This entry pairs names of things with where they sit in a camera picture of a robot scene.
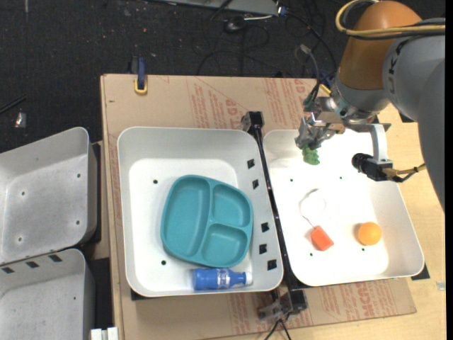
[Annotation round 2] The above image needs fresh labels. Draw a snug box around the brown cardboard board, red print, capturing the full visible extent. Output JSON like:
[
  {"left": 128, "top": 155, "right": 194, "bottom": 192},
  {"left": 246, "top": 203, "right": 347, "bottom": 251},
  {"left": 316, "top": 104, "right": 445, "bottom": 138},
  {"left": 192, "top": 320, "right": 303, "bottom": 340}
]
[{"left": 100, "top": 73, "right": 418, "bottom": 340}]

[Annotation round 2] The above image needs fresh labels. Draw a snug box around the blue bottle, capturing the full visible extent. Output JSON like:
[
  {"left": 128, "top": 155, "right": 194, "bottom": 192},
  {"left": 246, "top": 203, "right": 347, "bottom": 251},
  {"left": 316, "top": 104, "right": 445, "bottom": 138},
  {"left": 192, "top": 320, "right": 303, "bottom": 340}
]
[{"left": 192, "top": 267, "right": 253, "bottom": 291}]

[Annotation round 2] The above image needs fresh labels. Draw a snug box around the green broccoli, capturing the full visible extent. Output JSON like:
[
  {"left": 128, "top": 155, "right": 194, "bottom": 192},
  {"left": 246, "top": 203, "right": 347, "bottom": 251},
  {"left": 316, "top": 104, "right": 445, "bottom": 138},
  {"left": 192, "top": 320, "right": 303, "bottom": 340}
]
[{"left": 302, "top": 144, "right": 321, "bottom": 166}]

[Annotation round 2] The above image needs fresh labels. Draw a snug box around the white plastic tray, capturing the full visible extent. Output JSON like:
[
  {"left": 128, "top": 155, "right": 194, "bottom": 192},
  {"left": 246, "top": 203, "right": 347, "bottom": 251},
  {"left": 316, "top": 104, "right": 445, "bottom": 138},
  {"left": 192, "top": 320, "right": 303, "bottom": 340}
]
[
  {"left": 0, "top": 248, "right": 96, "bottom": 340},
  {"left": 116, "top": 125, "right": 285, "bottom": 298},
  {"left": 262, "top": 128, "right": 425, "bottom": 288},
  {"left": 0, "top": 126, "right": 98, "bottom": 266}
]

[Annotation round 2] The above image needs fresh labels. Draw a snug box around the black cylinder on white bracket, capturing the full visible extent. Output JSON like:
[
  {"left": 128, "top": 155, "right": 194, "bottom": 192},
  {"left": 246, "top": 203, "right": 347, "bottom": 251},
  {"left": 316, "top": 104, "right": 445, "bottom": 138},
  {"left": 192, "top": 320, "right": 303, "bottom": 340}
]
[{"left": 351, "top": 122, "right": 394, "bottom": 183}]

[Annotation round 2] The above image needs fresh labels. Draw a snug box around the blue divided plate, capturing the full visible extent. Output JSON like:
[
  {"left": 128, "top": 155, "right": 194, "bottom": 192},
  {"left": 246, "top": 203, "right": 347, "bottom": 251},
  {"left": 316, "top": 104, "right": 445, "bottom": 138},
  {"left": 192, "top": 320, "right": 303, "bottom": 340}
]
[{"left": 159, "top": 174, "right": 254, "bottom": 267}]

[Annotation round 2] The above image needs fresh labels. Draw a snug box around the black block with thin wires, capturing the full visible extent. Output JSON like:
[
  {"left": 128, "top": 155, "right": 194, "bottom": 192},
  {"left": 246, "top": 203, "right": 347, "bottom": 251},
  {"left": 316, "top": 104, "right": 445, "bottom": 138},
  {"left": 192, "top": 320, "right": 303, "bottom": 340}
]
[
  {"left": 241, "top": 110, "right": 265, "bottom": 132},
  {"left": 257, "top": 288, "right": 308, "bottom": 321}
]

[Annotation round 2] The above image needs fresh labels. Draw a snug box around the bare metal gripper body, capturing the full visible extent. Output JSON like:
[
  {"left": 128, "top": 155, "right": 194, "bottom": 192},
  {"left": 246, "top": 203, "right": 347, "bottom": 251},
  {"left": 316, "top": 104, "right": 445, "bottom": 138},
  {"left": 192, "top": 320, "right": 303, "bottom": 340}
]
[{"left": 304, "top": 96, "right": 347, "bottom": 135}]

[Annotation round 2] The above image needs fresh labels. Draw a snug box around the orange block with white string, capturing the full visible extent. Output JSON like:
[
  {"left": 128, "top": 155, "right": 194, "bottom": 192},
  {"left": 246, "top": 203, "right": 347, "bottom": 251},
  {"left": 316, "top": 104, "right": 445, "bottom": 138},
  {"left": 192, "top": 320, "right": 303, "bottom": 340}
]
[{"left": 299, "top": 188, "right": 335, "bottom": 251}]

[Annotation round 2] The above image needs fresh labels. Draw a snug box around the orange ball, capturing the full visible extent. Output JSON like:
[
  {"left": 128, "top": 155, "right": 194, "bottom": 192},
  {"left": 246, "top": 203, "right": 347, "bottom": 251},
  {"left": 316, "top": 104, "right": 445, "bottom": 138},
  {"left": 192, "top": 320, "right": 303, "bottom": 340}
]
[{"left": 357, "top": 221, "right": 383, "bottom": 247}]

